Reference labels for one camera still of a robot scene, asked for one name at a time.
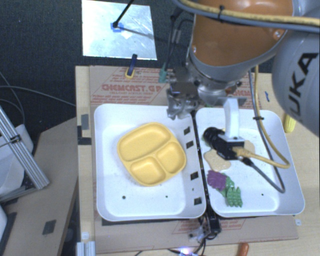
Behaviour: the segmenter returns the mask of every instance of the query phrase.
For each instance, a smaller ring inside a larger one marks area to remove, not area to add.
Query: yellow divided plate
[[[171,131],[150,122],[124,135],[117,153],[131,176],[144,186],[155,186],[179,173],[186,154]]]

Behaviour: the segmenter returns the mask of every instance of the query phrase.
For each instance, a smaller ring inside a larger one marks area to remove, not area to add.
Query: metal plate
[[[82,0],[83,55],[157,60],[150,7],[132,4],[114,29],[112,23],[127,5]]]

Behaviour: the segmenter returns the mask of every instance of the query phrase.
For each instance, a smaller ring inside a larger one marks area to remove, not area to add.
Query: metal profile
[[[43,189],[50,182],[45,174],[41,171],[33,156],[28,151],[22,140],[13,139],[18,138],[19,134],[5,111],[0,106],[0,134],[3,136],[6,144],[11,148],[12,152],[26,171],[28,177],[31,179],[37,190]]]

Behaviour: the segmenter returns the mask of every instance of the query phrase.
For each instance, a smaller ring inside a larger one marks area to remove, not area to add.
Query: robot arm
[[[185,0],[172,1],[186,7]],[[316,0],[225,0],[223,7],[216,0],[198,3],[247,14],[320,16]],[[254,27],[195,15],[185,66],[168,73],[168,116],[181,118],[201,103],[222,105],[248,70],[276,55],[272,81],[277,100],[319,135],[319,27],[309,33],[285,29],[290,26]]]

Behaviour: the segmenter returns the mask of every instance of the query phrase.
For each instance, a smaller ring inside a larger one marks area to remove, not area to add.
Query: cardboard
[[[96,195],[95,135],[93,113],[104,103],[166,105],[168,84],[158,83],[159,69],[136,68],[132,80],[125,78],[125,67],[91,66],[89,68],[90,126],[93,200]],[[235,95],[250,96],[248,77],[242,79],[242,86]],[[247,100],[244,108],[252,108]],[[96,253],[143,251],[178,247],[197,247],[196,240],[189,233],[199,227],[197,219],[160,220],[127,222],[107,222],[99,216],[94,205],[94,235]],[[262,242],[292,240],[298,238],[295,220],[292,216],[266,216],[251,218],[223,219],[222,232],[207,245],[237,244],[242,242]]]

